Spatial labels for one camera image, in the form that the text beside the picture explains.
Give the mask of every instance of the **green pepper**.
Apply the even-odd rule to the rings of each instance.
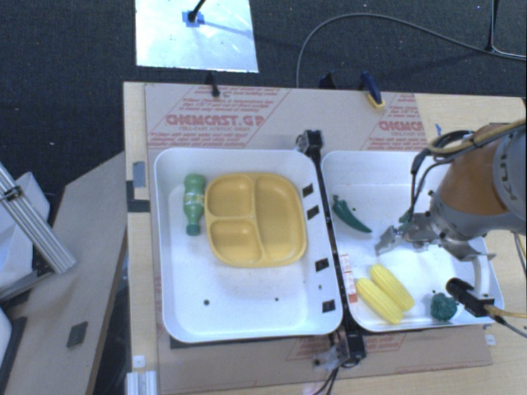
[[[431,298],[430,314],[433,318],[446,322],[457,311],[458,305],[452,297],[447,297],[443,293],[437,293]]]
[[[338,196],[333,196],[333,212],[346,224],[362,233],[371,233],[371,230],[362,224],[349,210],[346,201],[339,201]]]

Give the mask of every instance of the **wire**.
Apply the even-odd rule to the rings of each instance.
[[[331,388],[333,387],[333,384],[335,383],[335,379],[337,378],[337,373],[338,373],[338,368],[333,370],[329,374],[329,377],[326,379],[324,384],[313,395],[320,395],[326,389],[326,386],[328,386],[328,385],[329,385],[329,388],[328,388],[328,391],[326,393],[330,394],[331,393]]]
[[[473,149],[476,149],[478,147],[485,146],[488,143],[495,141],[499,139],[500,137],[503,137],[506,134],[513,132],[516,129],[522,128],[524,126],[525,126],[525,118],[521,118],[520,120],[516,120],[515,122],[506,124],[505,126],[494,128],[493,130],[490,130],[489,132],[482,133],[481,135],[477,137],[473,137],[471,139],[466,140],[465,142],[460,143],[457,146],[451,146],[451,147],[439,147],[437,143],[442,139],[442,137],[439,136],[429,143],[428,150],[433,155],[440,156],[440,155],[455,154],[459,151],[468,149],[470,147],[472,147]]]
[[[525,254],[525,247],[520,241],[520,237],[518,236],[518,233],[512,233],[514,235],[514,241],[516,243],[516,250],[518,251],[518,256],[520,257],[521,265],[524,267],[524,273],[525,277],[527,278],[527,255]]]
[[[513,54],[513,53],[506,53],[505,51],[501,51],[500,49],[497,49],[494,46],[494,28],[496,26],[497,3],[498,3],[497,0],[492,0],[491,1],[491,29],[489,31],[487,49],[490,49],[490,51],[493,52],[493,53],[499,53],[501,55],[505,55],[505,56],[508,56],[508,57],[511,57],[511,58],[525,59],[524,55]]]
[[[313,38],[313,36],[319,30],[321,30],[324,26],[326,26],[326,25],[328,25],[330,23],[333,23],[335,21],[340,21],[342,19],[355,18],[355,17],[373,17],[373,18],[376,18],[376,19],[383,19],[385,21],[396,22],[396,23],[399,23],[399,24],[402,24],[402,25],[406,25],[406,26],[408,26],[410,28],[413,28],[413,29],[416,29],[416,30],[420,30],[421,32],[425,32],[425,33],[427,33],[429,35],[435,36],[436,38],[439,38],[441,40],[447,41],[449,43],[459,45],[460,47],[464,47],[466,49],[471,49],[471,50],[476,51],[478,53],[483,53],[483,54],[486,54],[486,55],[489,55],[489,56],[493,56],[493,57],[507,58],[509,60],[515,60],[515,61],[520,61],[520,62],[525,63],[525,56],[519,56],[518,57],[518,56],[515,56],[514,54],[502,53],[502,52],[498,52],[498,51],[489,52],[486,49],[480,49],[478,47],[474,47],[474,46],[472,46],[470,44],[466,44],[464,42],[458,41],[457,39],[453,39],[453,38],[450,38],[450,37],[448,37],[446,35],[439,34],[439,33],[435,32],[433,30],[429,30],[429,29],[427,29],[427,28],[425,28],[423,26],[416,25],[416,24],[414,24],[412,22],[404,21],[403,19],[399,19],[397,17],[380,15],[380,14],[377,14],[377,13],[345,13],[343,15],[339,15],[339,16],[335,16],[335,17],[329,18],[327,21],[324,21],[324,22],[320,23],[316,28],[314,28],[310,32],[309,35],[307,35],[307,38],[304,40],[304,43],[302,44],[300,53],[298,55],[298,60],[296,62],[296,87],[297,88],[300,87],[300,65],[301,65],[302,55],[304,54],[305,47],[307,47],[307,45],[310,42],[311,38]]]
[[[522,336],[523,338],[527,338],[527,333],[519,330],[518,328],[512,326],[510,323],[508,323],[504,318],[502,318],[501,316],[496,316],[494,318],[494,320],[496,320],[497,323],[503,325],[503,326],[506,326],[508,327],[511,331],[513,332],[516,332],[518,335]]]
[[[419,198],[419,195],[421,194],[422,187],[425,183],[425,178],[427,177],[428,173],[430,172],[430,170],[438,167],[439,165],[444,165],[444,164],[448,164],[448,162],[440,161],[440,162],[436,162],[435,164],[430,165],[425,170],[425,172],[422,173],[422,176],[419,179],[419,184],[417,185],[417,191],[415,189],[416,175],[412,174],[411,202],[410,202],[410,208],[408,209],[409,216],[408,216],[407,221],[411,221],[413,218],[413,211],[415,210],[417,199]]]

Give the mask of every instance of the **yellow plate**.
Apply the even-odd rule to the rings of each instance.
[[[307,246],[298,192],[277,174],[217,177],[205,191],[205,221],[212,251],[233,267],[287,265]]]

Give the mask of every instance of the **wooden table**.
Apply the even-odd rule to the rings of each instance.
[[[510,122],[525,116],[521,99],[462,95],[415,95],[422,124],[428,138],[436,135],[436,125],[444,132],[456,129],[476,129],[491,122]],[[125,134],[127,148],[127,181],[132,183],[133,168],[143,162],[147,153],[144,84],[124,86]],[[131,189],[128,199],[133,203],[149,199],[148,180]],[[486,238],[489,253],[497,253],[495,268],[506,308],[525,311],[525,275],[521,270],[510,233],[492,232]],[[132,355],[138,363],[133,371],[158,369],[156,344],[155,282],[152,273],[152,232],[149,215],[140,208],[128,209],[129,281],[131,302]],[[524,319],[511,319],[519,328]],[[491,342],[493,365],[467,369],[423,371],[414,374],[341,379],[334,393],[523,393],[527,388],[527,341],[499,325],[487,331]],[[233,394],[314,393],[320,383],[267,386],[230,390]]]
[[[70,183],[54,232],[77,260],[7,311],[26,319],[6,395],[92,394],[125,257],[124,154]],[[68,344],[79,332],[77,344]]]

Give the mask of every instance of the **plastic bottle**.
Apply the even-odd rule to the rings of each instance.
[[[183,211],[189,220],[188,235],[199,235],[199,219],[203,215],[203,191],[205,178],[200,174],[188,174],[184,178]]]

